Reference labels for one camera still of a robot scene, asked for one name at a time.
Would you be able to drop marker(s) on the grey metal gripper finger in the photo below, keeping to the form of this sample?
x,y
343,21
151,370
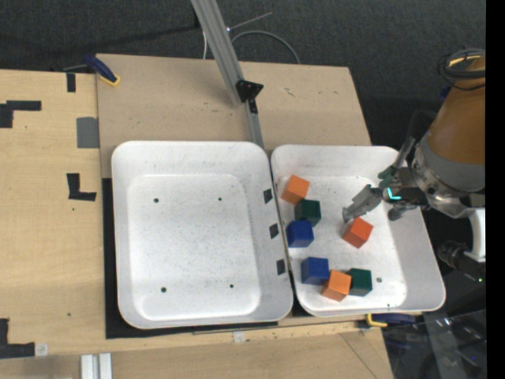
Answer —
x,y
397,212
363,203

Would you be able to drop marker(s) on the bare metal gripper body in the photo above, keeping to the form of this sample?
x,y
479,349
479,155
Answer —
x,y
438,197

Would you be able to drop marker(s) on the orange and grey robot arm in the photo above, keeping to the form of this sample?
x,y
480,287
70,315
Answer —
x,y
461,132

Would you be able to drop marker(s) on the red-orange cube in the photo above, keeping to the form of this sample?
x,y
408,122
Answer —
x,y
357,232

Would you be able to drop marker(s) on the white plastic tray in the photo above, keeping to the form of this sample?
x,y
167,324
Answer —
x,y
189,243
378,259

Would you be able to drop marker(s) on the green cube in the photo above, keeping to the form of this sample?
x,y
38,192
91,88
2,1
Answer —
x,y
361,282
309,210

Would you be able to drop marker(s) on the orange cube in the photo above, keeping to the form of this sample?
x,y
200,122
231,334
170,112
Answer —
x,y
336,286
296,188

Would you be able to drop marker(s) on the blue cube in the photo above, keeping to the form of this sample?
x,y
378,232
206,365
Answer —
x,y
300,233
315,271

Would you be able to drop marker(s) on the pale wood board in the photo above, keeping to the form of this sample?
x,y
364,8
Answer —
x,y
177,101

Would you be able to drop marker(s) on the black cylinder on white bracket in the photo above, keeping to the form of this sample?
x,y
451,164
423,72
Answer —
x,y
457,256

